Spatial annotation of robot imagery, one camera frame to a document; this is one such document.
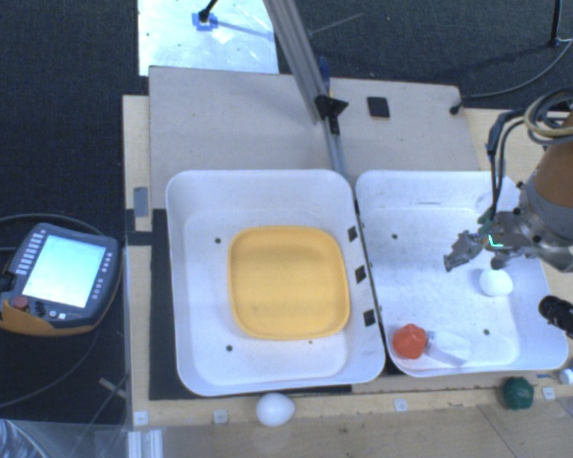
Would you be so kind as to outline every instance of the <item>white egg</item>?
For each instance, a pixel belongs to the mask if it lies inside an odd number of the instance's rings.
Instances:
[[[264,426],[281,426],[294,413],[295,403],[282,393],[267,393],[257,403],[257,418]]]
[[[479,276],[479,286],[490,297],[504,297],[514,290],[512,278],[505,270],[486,268]]]

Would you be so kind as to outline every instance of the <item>black square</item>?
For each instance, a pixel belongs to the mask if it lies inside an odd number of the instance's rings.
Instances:
[[[391,116],[389,101],[383,96],[368,96],[367,105],[370,108],[370,115],[372,117],[389,118]]]
[[[358,234],[356,234],[356,227],[352,226],[349,230],[348,230],[348,239],[350,242],[353,242],[355,239],[358,238]]]
[[[363,319],[365,320],[365,327],[375,324],[375,313],[373,312],[373,309],[364,312]]]
[[[356,282],[360,283],[367,277],[367,273],[365,273],[365,266],[361,265],[354,271],[354,276],[356,277]]]

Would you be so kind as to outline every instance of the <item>yellow square plate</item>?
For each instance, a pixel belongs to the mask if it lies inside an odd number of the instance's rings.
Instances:
[[[342,252],[320,229],[244,229],[229,246],[228,273],[234,318],[255,338],[323,338],[343,329],[350,317]]]

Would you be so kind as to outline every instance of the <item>metal bracket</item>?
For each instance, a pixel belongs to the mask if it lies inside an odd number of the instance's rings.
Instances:
[[[316,110],[320,114],[321,118],[323,120],[326,118],[329,119],[330,132],[333,135],[340,135],[340,124],[337,121],[337,117],[348,107],[348,102],[331,98],[326,95],[318,95],[314,99],[314,103],[316,104]]]

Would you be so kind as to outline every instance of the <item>green ball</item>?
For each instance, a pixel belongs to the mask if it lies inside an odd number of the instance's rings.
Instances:
[[[508,378],[503,385],[503,400],[509,408],[530,408],[533,405],[533,387],[522,377]]]

